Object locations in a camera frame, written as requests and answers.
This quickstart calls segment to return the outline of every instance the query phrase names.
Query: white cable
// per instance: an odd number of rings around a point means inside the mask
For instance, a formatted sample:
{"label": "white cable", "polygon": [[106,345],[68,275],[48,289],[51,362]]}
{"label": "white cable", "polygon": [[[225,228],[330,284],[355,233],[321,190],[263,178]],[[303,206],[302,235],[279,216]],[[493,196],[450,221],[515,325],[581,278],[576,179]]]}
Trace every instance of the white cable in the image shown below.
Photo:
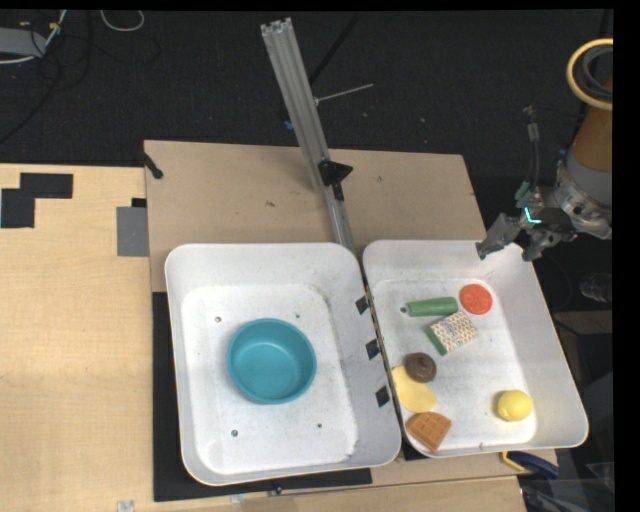
{"label": "white cable", "polygon": [[[64,18],[67,15],[67,11],[68,10],[69,9],[60,9],[60,17],[58,18],[58,21],[56,22],[55,26],[51,29],[51,32],[49,33],[49,36],[47,37],[46,41],[44,42],[45,51],[48,48],[49,43],[51,43],[51,41],[53,40],[53,38],[60,33],[61,24],[64,21]],[[0,60],[0,66],[8,65],[8,64],[21,64],[23,62],[32,61],[33,59],[35,59],[35,55],[27,55],[26,57],[20,57],[18,59]]]}
{"label": "white cable", "polygon": [[137,13],[140,15],[140,22],[135,27],[116,27],[115,25],[112,25],[111,23],[109,23],[109,20],[107,20],[107,16],[102,10],[100,11],[100,17],[102,18],[102,21],[104,21],[104,24],[111,30],[117,30],[118,32],[133,32],[144,25],[144,13],[142,11],[137,11]]}

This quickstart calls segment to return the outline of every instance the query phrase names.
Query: blue bowl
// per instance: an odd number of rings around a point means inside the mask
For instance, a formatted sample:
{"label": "blue bowl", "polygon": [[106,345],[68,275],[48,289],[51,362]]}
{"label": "blue bowl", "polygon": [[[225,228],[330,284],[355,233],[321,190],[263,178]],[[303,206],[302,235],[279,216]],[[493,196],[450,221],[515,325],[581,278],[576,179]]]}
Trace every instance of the blue bowl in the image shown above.
{"label": "blue bowl", "polygon": [[227,366],[236,386],[263,404],[301,396],[316,374],[316,354],[295,326],[274,318],[249,322],[231,338]]}

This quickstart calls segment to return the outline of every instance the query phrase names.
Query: yellow cable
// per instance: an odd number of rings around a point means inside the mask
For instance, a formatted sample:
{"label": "yellow cable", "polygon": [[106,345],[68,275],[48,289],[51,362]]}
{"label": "yellow cable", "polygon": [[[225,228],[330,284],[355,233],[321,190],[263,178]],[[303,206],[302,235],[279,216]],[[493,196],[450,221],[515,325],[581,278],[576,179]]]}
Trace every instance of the yellow cable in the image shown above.
{"label": "yellow cable", "polygon": [[603,110],[613,110],[613,102],[609,103],[608,101],[602,101],[592,96],[587,95],[576,83],[575,78],[573,77],[573,67],[576,64],[576,61],[585,53],[587,50],[594,48],[595,46],[604,46],[604,45],[613,45],[613,38],[607,37],[603,39],[594,39],[593,41],[589,41],[586,44],[583,44],[580,48],[578,48],[571,58],[569,59],[569,63],[567,64],[567,82],[569,82],[569,87],[573,93],[580,98],[582,101],[591,105],[592,107],[600,108]]}

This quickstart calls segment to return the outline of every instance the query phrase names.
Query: sponge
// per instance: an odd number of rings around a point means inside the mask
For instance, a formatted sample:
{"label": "sponge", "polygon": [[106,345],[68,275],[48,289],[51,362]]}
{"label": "sponge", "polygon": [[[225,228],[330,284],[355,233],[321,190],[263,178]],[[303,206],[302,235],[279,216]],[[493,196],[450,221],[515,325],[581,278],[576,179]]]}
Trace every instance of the sponge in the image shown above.
{"label": "sponge", "polygon": [[464,311],[458,311],[427,327],[427,336],[444,356],[476,339],[478,330]]}

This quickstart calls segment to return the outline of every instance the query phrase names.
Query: lemon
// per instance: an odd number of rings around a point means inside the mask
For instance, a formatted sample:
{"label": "lemon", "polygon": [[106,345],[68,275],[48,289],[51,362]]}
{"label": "lemon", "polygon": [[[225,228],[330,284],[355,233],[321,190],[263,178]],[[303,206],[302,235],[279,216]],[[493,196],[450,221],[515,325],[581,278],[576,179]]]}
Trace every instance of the lemon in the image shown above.
{"label": "lemon", "polygon": [[498,399],[498,415],[507,421],[525,419],[533,410],[533,400],[524,391],[510,389]]}

